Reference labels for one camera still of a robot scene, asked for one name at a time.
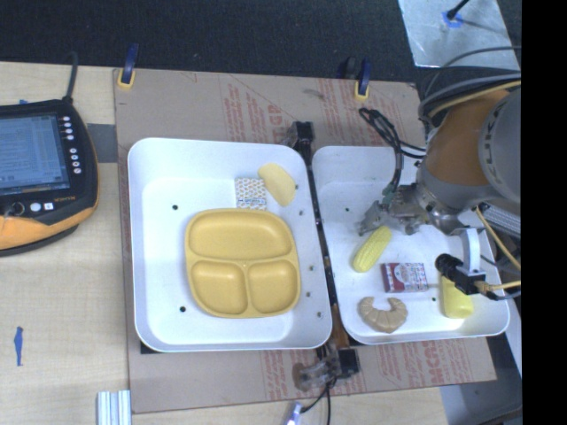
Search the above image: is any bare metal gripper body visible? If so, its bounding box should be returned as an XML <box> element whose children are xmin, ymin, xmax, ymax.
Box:
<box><xmin>383</xmin><ymin>183</ymin><xmax>467</xmax><ymax>237</ymax></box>

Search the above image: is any yellow corn cob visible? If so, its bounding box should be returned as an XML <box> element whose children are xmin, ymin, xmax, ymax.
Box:
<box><xmin>352</xmin><ymin>224</ymin><xmax>393</xmax><ymax>274</ymax></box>

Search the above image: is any white plastic tray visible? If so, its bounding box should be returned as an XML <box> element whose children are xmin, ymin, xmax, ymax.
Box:
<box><xmin>311</xmin><ymin>144</ymin><xmax>512</xmax><ymax>346</ymax></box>
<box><xmin>127</xmin><ymin>136</ymin><xmax>334</xmax><ymax>354</ymax></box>

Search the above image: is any red and white carton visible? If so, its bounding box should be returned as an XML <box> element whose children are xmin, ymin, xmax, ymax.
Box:
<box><xmin>380</xmin><ymin>261</ymin><xmax>431</xmax><ymax>294</ymax></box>

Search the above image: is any thin black and white rod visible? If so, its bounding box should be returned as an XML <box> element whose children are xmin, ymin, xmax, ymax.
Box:
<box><xmin>304</xmin><ymin>147</ymin><xmax>343</xmax><ymax>350</ymax></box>

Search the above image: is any beige croissant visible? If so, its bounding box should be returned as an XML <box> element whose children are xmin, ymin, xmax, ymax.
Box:
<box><xmin>357</xmin><ymin>296</ymin><xmax>409</xmax><ymax>335</ymax></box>

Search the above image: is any pale yellow oval toy food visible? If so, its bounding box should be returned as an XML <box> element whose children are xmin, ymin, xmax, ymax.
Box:
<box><xmin>257</xmin><ymin>162</ymin><xmax>298</xmax><ymax>208</ymax></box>

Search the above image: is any yellow rounded block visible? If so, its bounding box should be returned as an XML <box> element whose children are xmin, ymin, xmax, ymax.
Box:
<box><xmin>439</xmin><ymin>274</ymin><xmax>476</xmax><ymax>320</ymax></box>

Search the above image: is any white patterned packet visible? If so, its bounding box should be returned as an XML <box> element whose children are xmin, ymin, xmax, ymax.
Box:
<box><xmin>234</xmin><ymin>176</ymin><xmax>269</xmax><ymax>213</ymax></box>

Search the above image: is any yellow divided plate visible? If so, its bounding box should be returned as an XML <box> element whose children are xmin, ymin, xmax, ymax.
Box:
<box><xmin>183</xmin><ymin>207</ymin><xmax>303</xmax><ymax>320</ymax></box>

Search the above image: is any brown cardboard board red print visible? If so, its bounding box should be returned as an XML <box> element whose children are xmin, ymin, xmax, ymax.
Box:
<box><xmin>113</xmin><ymin>67</ymin><xmax>499</xmax><ymax>415</ymax></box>

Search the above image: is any black cylinder on white bracket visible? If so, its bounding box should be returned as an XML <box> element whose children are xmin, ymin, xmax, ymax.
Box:
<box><xmin>434</xmin><ymin>227</ymin><xmax>489</xmax><ymax>297</ymax></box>

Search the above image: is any black block with thin wires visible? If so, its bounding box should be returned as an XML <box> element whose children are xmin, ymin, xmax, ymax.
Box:
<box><xmin>326</xmin><ymin>346</ymin><xmax>361</xmax><ymax>379</ymax></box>
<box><xmin>286</xmin><ymin>120</ymin><xmax>316</xmax><ymax>151</ymax></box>

